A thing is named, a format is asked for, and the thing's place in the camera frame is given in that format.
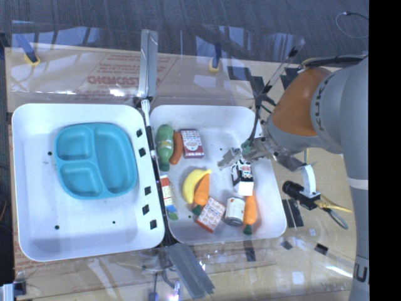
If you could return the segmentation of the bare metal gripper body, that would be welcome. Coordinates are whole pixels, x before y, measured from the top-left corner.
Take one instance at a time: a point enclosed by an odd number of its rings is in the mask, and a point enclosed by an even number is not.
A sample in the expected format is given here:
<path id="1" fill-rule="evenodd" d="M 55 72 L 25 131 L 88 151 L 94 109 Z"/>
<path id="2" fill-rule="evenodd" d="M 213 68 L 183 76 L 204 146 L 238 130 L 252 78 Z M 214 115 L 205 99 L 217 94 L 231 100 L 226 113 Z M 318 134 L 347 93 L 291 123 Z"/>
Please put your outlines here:
<path id="1" fill-rule="evenodd" d="M 252 162 L 264 157 L 276 159 L 281 154 L 281 149 L 271 137 L 265 136 L 247 139 L 241 144 L 241 152 L 246 162 Z"/>

